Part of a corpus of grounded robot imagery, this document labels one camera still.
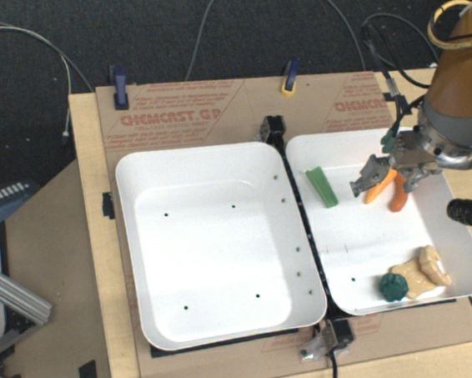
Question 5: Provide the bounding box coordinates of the white plastic tray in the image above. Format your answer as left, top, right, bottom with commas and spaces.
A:
283, 116, 472, 323
113, 134, 333, 355

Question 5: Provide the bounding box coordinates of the green broccoli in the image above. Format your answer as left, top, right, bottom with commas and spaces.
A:
377, 271, 411, 305

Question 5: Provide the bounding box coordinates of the beige bread piece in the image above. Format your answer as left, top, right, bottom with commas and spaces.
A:
387, 255, 440, 303

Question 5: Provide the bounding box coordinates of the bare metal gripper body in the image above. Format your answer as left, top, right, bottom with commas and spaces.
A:
384, 109, 472, 180

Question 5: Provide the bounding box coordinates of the green wedge-shaped block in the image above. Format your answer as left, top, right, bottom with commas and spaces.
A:
304, 164, 341, 211

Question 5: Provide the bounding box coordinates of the beige croissant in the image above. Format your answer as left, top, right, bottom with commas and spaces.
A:
416, 242, 454, 290

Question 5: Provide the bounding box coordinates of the black block with wires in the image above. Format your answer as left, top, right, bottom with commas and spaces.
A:
295, 316, 359, 364
256, 113, 287, 145

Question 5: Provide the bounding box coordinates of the thin black rod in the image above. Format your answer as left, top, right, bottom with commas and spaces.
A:
274, 132, 339, 326

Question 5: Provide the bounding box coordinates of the black cylinder on white bracket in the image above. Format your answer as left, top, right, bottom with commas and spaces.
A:
440, 156, 472, 239

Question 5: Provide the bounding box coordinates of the orange carrot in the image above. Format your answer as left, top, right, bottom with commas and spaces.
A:
360, 167, 402, 206
385, 171, 412, 214

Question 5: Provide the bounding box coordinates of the brown cardboard board red print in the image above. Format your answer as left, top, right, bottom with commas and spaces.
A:
94, 48, 472, 378

